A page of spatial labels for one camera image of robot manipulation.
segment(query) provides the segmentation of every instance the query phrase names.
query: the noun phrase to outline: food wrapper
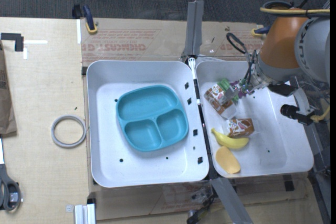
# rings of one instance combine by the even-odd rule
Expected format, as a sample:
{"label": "food wrapper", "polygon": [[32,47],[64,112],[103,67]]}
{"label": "food wrapper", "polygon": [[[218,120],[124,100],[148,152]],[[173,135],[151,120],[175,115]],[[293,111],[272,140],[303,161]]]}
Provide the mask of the food wrapper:
{"label": "food wrapper", "polygon": [[255,120],[251,118],[230,119],[227,121],[226,130],[229,137],[247,137],[256,132]]}
{"label": "food wrapper", "polygon": [[232,100],[221,105],[219,99],[223,94],[223,89],[218,84],[215,84],[205,92],[204,97],[219,115],[226,119],[231,119],[237,113],[236,105]]}
{"label": "food wrapper", "polygon": [[16,122],[10,94],[4,49],[0,41],[0,134],[8,134],[16,131]]}

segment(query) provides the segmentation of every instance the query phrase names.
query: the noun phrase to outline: yellow banana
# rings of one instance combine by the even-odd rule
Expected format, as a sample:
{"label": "yellow banana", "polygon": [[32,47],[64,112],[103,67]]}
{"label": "yellow banana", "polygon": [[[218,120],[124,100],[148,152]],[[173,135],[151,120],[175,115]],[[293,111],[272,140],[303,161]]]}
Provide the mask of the yellow banana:
{"label": "yellow banana", "polygon": [[246,144],[249,141],[248,137],[240,137],[240,138],[229,137],[225,134],[222,134],[216,131],[215,128],[212,128],[211,132],[215,135],[216,140],[220,145],[226,146],[229,148],[234,148],[234,149],[241,148],[243,146],[246,146]]}

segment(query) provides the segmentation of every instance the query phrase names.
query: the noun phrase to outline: snack package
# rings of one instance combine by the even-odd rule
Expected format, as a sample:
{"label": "snack package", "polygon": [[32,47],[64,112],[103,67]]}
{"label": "snack package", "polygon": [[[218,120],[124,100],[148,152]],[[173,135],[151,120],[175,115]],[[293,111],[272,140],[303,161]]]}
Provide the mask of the snack package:
{"label": "snack package", "polygon": [[229,137],[247,137],[256,131],[251,118],[230,119],[227,121],[226,129]]}
{"label": "snack package", "polygon": [[205,92],[204,97],[219,115],[226,119],[231,119],[236,115],[237,108],[232,100],[221,105],[219,99],[223,94],[223,89],[218,84],[215,84]]}

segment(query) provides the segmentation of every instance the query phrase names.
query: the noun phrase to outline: white strip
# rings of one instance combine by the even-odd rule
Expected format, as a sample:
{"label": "white strip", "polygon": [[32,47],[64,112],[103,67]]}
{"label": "white strip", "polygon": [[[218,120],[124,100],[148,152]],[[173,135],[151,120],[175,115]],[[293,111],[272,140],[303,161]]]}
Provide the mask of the white strip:
{"label": "white strip", "polygon": [[88,211],[88,224],[96,224],[96,211],[94,204],[88,204],[87,211]]}
{"label": "white strip", "polygon": [[47,40],[24,40],[24,44],[48,44]]}
{"label": "white strip", "polygon": [[28,59],[28,49],[27,48],[23,48],[23,59],[24,60]]}
{"label": "white strip", "polygon": [[80,32],[80,19],[77,19],[77,43],[81,44],[82,38],[81,38],[81,32]]}
{"label": "white strip", "polygon": [[83,205],[76,205],[74,210],[75,224],[84,224]]}

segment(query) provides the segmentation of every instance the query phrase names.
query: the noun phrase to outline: scissors handle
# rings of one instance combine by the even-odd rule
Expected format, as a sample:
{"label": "scissors handle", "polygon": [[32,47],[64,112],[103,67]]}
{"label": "scissors handle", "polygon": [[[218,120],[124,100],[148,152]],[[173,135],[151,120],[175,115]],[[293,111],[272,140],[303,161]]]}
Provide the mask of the scissors handle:
{"label": "scissors handle", "polygon": [[[17,201],[11,201],[11,193],[17,193]],[[19,185],[13,181],[7,174],[5,164],[0,164],[0,206],[5,210],[14,210],[21,202],[21,191]]]}

